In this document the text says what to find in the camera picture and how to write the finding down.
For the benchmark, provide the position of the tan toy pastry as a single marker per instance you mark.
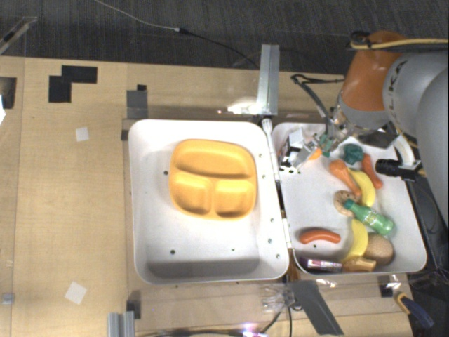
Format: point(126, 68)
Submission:
point(359, 265)

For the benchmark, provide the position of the green plastic bottle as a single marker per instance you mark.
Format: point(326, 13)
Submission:
point(372, 218)

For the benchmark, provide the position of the white plastic tray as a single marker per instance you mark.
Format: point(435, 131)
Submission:
point(315, 202)
point(210, 244)

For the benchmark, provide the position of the orange carrot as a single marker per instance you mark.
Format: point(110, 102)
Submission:
point(371, 170)

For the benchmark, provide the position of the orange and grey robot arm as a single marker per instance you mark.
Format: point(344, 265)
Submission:
point(403, 93)

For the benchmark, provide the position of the red sausage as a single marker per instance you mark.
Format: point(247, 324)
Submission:
point(319, 236)

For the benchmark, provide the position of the orange chicken drumstick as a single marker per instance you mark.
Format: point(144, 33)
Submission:
point(341, 171)

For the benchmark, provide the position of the black cylinder on white bracket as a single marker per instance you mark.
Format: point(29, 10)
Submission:
point(392, 168)

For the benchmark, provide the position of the yellow banana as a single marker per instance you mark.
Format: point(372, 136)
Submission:
point(360, 239)
point(366, 188)

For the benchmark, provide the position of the orange divided plate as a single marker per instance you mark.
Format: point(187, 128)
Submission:
point(214, 177)

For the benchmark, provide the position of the green broccoli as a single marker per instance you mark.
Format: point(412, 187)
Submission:
point(352, 153)

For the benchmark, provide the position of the small orange round toy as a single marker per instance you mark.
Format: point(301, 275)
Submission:
point(315, 153)

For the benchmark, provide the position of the tan round biscuit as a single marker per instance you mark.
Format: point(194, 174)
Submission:
point(341, 204)

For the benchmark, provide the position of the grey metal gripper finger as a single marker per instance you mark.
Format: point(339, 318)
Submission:
point(302, 155)
point(296, 137)

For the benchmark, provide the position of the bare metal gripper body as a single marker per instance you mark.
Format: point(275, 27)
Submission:
point(332, 129)

